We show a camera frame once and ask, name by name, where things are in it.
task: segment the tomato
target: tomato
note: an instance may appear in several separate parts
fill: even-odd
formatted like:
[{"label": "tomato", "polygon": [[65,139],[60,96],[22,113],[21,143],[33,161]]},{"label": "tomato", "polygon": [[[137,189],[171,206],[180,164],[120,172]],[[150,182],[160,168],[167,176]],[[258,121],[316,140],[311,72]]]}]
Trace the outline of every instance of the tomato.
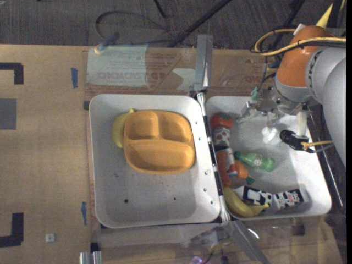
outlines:
[{"label": "tomato", "polygon": [[211,119],[212,128],[216,127],[226,127],[231,128],[233,125],[233,119],[228,113],[219,112],[213,115]]}]

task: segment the yellow banana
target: yellow banana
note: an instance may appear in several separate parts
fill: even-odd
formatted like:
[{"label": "yellow banana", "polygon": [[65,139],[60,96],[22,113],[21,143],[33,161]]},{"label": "yellow banana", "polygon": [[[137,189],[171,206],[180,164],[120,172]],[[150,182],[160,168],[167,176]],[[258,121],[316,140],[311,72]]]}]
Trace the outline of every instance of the yellow banana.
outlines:
[{"label": "yellow banana", "polygon": [[255,217],[269,207],[269,204],[267,203],[264,205],[245,204],[230,187],[224,187],[223,192],[226,204],[230,211],[243,217]]},{"label": "yellow banana", "polygon": [[123,128],[127,117],[131,113],[134,113],[132,108],[126,113],[119,114],[112,125],[112,139],[121,149],[123,148]]}]

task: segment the gray floor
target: gray floor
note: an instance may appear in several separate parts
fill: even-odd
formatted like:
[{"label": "gray floor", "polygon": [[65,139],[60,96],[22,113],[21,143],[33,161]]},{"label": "gray floor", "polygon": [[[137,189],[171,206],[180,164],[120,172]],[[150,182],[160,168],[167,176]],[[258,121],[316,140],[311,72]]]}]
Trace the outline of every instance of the gray floor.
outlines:
[{"label": "gray floor", "polygon": [[[104,37],[118,29],[120,42],[143,42],[151,37],[169,39],[170,34],[174,36],[185,31],[220,0],[158,0],[166,18],[161,17],[153,0],[0,1],[5,2],[0,4],[0,43],[94,46],[103,40],[95,31],[95,23],[105,12],[118,10],[134,14],[116,14],[103,19],[100,29]],[[197,34],[201,33],[213,35],[214,43],[219,47],[249,49],[261,35],[284,24],[291,13],[289,5],[292,1],[231,1],[179,46],[194,44]],[[316,24],[332,2],[306,0],[293,24]],[[345,26],[346,18],[347,13],[340,21],[342,26]],[[333,182],[345,189],[345,168],[338,158],[334,159],[336,155],[332,150],[328,153],[336,172]],[[347,259],[347,219],[340,215],[336,207],[330,218],[342,255]]]}]

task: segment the orange tray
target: orange tray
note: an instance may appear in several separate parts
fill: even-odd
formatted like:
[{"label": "orange tray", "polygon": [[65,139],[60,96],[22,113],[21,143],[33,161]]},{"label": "orange tray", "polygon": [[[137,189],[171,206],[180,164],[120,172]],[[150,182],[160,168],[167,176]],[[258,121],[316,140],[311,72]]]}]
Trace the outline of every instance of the orange tray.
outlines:
[{"label": "orange tray", "polygon": [[129,165],[137,171],[182,173],[195,160],[191,126],[185,117],[175,112],[134,112],[125,122],[124,152]]}]

